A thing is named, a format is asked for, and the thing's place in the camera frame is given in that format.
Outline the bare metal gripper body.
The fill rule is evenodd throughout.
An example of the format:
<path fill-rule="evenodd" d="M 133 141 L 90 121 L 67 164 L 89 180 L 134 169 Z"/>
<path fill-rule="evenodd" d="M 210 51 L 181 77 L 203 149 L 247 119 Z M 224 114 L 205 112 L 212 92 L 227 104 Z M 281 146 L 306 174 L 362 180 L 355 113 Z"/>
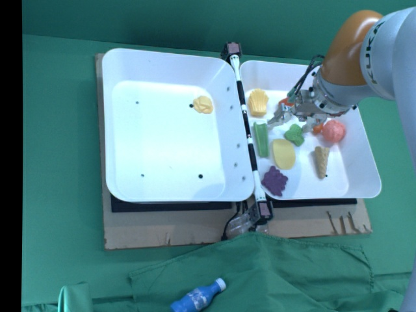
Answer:
<path fill-rule="evenodd" d="M 290 91 L 290 112 L 300 121 L 312 120 L 324 121 L 328 117 L 338 117 L 346 114 L 350 105 L 341 105 L 330 99 L 323 91 L 308 88 L 299 90 L 293 88 Z"/>

